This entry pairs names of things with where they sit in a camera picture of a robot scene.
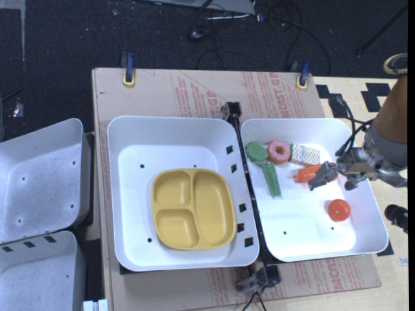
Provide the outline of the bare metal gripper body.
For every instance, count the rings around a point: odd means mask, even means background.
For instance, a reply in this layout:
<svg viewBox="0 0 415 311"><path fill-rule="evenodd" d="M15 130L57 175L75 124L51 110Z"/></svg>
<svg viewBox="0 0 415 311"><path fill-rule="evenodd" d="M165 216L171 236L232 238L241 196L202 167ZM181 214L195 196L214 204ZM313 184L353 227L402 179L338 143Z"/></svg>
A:
<svg viewBox="0 0 415 311"><path fill-rule="evenodd" d="M387 151L382 154L376 148L352 148L344 160L338 164L343 176L367 173L370 181L380 180L395 188L408 186L407 178L400 172L407 168L407 155Z"/></svg>

